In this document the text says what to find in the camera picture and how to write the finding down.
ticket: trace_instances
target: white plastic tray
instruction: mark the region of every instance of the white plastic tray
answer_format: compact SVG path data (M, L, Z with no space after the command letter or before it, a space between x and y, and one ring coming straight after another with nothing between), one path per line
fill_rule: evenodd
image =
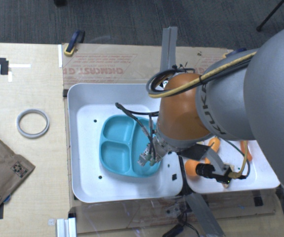
M240 142L231 141L239 149L241 148ZM224 188L221 183L215 179L208 179L200 176L189 177L187 176L187 183L191 190L201 194L220 193L220 192L234 192L234 191L247 191L247 190L260 190L272 189L277 187L280 182L274 173L273 169L267 162L264 154L262 153L257 141L249 141L248 148L252 155L250 162L250 174L246 179L232 179L229 187ZM239 172L243 156L230 144L221 139L221 145L218 150L218 155L224 163L234 166L234 171ZM247 165L244 168L243 175L247 174Z
M148 96L145 84L87 84L68 92L72 186L75 196L86 203L172 197L182 189L178 156L164 157L150 177L131 177L106 170L99 160L99 141L107 118L122 115L119 102L129 110L154 112L160 99Z

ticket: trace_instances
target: orange object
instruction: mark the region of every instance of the orange object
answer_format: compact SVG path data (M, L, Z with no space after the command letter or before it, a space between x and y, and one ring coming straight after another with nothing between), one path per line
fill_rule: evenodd
M197 160L192 160L192 159L187 160L186 163L185 163L186 174L188 176L197 176L196 167L199 163L201 163L201 162L199 162Z
M243 152L243 154L245 155L246 153L246 149L245 149L245 145L244 145L244 140L241 141L241 151ZM247 160L251 161L252 160L252 156L249 152L248 146L247 146Z
M211 148L212 148L214 151L216 151L216 152L219 150L220 145L221 145L221 141L220 141L220 139L217 138L217 137L214 137L214 138L210 139L210 141L209 141L209 143L208 143L208 146L209 146L209 147L211 146ZM205 157L204 162L205 162L205 164L210 164L210 163L211 163L210 160L209 160L207 157Z

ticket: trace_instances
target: qr code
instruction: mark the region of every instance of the qr code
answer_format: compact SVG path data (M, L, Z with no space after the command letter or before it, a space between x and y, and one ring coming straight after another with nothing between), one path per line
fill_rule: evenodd
M20 178L24 177L25 174L28 172L28 169L25 168L19 161L17 161L11 169L14 173L16 173Z

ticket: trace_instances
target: yellow cable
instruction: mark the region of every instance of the yellow cable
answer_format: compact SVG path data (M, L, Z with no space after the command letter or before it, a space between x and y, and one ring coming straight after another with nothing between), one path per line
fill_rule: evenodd
M233 178L233 179L237 179L239 178L243 171L244 171L244 168L245 168L245 165L246 165L246 162L247 162L247 152L248 152L248 145L247 145L247 141L244 140L244 147L245 147L245 151L243 152L244 153L244 160L243 160L243 164L242 164L242 167L241 167L241 170L239 172L231 172L229 173L229 177Z
M217 74L219 72L222 72L223 70L225 70L225 69L227 69L227 68L229 68L229 67L231 67L233 65L238 64L241 61L249 59L250 57L254 56L255 53L256 52L250 53L250 54L245 55L245 56L243 56L241 58L238 58L238 59L236 59L234 61L226 63L226 64L224 64L224 65L222 65L222 66L220 66L220 67L218 67L218 68L216 68L216 69L214 69L214 70L212 70L212 71L202 75L201 79L200 78L194 79L194 80L192 80L192 81L190 81L190 82L188 82L188 83L186 83L184 85L181 85L181 86L179 86L177 88L171 89L169 91L165 91L165 92L160 93L160 94L148 94L148 95L151 98L161 98L161 97L171 96L171 95L176 94L176 93L178 93L178 92L180 92L180 91L182 91L182 90L184 90L184 89L186 89L186 88L188 88L188 87L190 87L192 85L195 85L195 84L199 83L200 80L205 80L205 79L207 79L207 78L209 78L209 77L211 77L211 76L213 76L213 75L215 75L215 74Z

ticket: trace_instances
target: white ring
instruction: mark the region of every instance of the white ring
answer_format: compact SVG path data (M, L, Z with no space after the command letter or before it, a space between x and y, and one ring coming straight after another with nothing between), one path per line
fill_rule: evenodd
M29 113L36 113L36 114L40 114L42 115L45 120L46 120L46 126L45 128L39 132L39 133L35 133L35 134L31 134L31 133L27 133L25 131L23 131L20 127L20 121L21 119L23 118L23 116L25 116L26 114L29 114ZM19 116L17 117L17 128L18 128L18 131L24 136L24 137L27 137L29 139L35 139L35 138L39 138L40 136L44 135L48 128L49 128L49 118L48 116L46 115L46 113L44 111L41 111L39 109L27 109L25 111L23 111L22 113L19 114Z

